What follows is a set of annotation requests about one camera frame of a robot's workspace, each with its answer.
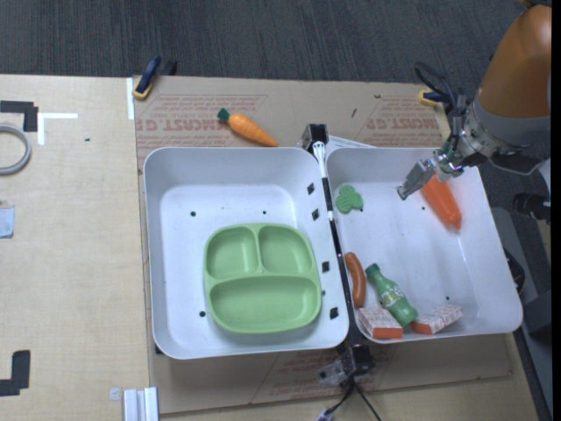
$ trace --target black fabric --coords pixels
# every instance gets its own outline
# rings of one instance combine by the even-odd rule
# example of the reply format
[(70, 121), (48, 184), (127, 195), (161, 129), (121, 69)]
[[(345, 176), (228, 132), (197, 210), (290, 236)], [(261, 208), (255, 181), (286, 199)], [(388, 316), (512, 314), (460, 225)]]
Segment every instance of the black fabric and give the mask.
[[(422, 61), (471, 96), (523, 10), (514, 0), (0, 0), (0, 73), (131, 76), (161, 54), (177, 75), (419, 82)], [(548, 196), (539, 175), (479, 168), (492, 207)], [(536, 222), (513, 220), (541, 294), (551, 274)]]

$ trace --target salmon block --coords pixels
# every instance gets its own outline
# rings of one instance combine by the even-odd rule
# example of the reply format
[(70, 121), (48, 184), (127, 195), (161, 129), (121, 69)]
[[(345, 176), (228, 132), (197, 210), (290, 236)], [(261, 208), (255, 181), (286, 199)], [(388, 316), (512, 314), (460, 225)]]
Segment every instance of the salmon block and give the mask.
[(361, 307), (359, 322), (373, 339), (400, 339), (403, 337), (403, 328), (387, 309)]
[(433, 335), (442, 331), (464, 315), (464, 309), (454, 304), (439, 305), (429, 313), (421, 315), (411, 322), (411, 330), (417, 333)]

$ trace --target metal ring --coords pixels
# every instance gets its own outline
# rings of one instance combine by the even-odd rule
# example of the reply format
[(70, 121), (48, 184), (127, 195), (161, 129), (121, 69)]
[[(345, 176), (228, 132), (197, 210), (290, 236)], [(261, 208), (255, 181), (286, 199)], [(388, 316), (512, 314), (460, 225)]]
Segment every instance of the metal ring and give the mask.
[(25, 135), (25, 133), (19, 128), (16, 128), (15, 126), (0, 124), (0, 132), (7, 132), (9, 134), (13, 134), (14, 136), (20, 138), (25, 145), (24, 156), (18, 162), (16, 162), (14, 165), (11, 165), (9, 167), (0, 167), (0, 176), (13, 175), (14, 173), (17, 173), (19, 170), (25, 167), (25, 164), (27, 164), (27, 162), (29, 161), (29, 158), (32, 155), (32, 144), (27, 138), (27, 136)]

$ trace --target green plate compartment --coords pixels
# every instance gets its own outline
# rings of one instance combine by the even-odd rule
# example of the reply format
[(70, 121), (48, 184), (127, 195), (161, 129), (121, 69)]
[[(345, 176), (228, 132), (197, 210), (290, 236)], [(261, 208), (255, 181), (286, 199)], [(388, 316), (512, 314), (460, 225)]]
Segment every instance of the green plate compartment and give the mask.
[(236, 333), (303, 327), (321, 307), (311, 246), (288, 225), (232, 225), (214, 232), (205, 246), (204, 285), (213, 318)]

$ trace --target brown hot dog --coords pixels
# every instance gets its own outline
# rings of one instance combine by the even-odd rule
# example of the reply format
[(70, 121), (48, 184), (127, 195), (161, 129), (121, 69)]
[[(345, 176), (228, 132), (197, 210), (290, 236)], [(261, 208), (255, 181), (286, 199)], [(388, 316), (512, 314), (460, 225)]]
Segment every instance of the brown hot dog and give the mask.
[(365, 301), (366, 275), (360, 265), (355, 253), (349, 252), (344, 255), (346, 264), (352, 279), (352, 303), (356, 308), (362, 307)]

